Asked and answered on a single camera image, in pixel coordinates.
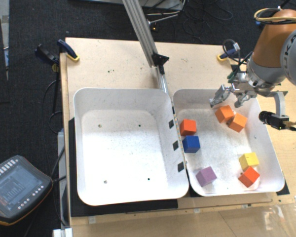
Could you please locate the purple cube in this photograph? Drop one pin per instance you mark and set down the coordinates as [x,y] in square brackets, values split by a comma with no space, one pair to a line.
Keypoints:
[206,176]

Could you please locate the yellow cube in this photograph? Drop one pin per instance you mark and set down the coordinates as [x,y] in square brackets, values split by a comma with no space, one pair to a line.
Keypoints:
[248,160]

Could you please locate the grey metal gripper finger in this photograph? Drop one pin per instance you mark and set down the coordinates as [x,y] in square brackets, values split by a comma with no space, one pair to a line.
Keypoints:
[219,97]
[242,99]

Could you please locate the blue cube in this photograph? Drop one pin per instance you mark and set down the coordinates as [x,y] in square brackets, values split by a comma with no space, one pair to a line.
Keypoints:
[191,144]

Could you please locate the black cylinder on white bracket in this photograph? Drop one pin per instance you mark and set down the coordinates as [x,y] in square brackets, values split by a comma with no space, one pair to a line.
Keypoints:
[276,115]

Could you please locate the red-orange cube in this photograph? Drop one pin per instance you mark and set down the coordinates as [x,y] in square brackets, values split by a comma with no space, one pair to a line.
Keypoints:
[249,176]
[188,127]

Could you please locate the orange cube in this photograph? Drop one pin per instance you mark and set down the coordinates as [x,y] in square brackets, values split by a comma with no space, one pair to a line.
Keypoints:
[238,122]
[224,113]

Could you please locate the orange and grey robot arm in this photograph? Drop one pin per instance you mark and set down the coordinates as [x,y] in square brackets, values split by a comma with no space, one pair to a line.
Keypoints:
[273,48]

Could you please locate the pale wood board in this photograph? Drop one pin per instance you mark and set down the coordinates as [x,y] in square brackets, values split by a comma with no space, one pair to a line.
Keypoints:
[113,65]

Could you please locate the white plastic tray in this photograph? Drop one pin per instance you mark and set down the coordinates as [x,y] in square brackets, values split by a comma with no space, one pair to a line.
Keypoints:
[123,152]
[222,147]

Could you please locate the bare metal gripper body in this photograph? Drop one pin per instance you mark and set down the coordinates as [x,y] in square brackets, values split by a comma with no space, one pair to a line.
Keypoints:
[244,84]

